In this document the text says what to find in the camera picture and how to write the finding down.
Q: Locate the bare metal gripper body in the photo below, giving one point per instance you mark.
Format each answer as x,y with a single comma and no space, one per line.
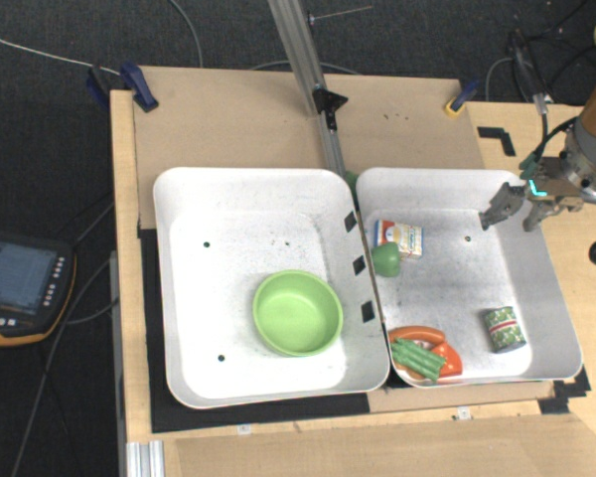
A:
558,182

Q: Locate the brown cardboard board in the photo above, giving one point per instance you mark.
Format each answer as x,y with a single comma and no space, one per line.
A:
228,127

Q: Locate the orange-brown toy sausage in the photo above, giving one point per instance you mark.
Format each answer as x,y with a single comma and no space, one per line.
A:
417,334

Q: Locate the green toy bean bundle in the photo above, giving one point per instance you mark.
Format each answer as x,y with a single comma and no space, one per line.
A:
417,360

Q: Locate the white plastic tray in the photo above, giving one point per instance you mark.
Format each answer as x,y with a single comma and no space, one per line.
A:
218,286
457,286

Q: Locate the white and orange carton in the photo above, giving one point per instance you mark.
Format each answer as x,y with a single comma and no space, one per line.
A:
404,239

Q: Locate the green toy pepper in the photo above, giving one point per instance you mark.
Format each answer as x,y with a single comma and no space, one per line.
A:
386,261

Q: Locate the green and white can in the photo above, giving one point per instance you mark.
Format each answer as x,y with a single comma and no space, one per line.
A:
504,330

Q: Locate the orange-red toy pepper slice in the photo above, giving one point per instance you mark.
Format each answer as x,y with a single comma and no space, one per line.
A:
452,361

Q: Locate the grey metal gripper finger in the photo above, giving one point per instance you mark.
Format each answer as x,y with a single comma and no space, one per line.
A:
502,206
537,214

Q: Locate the green bowl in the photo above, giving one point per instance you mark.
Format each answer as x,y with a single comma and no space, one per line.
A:
298,313

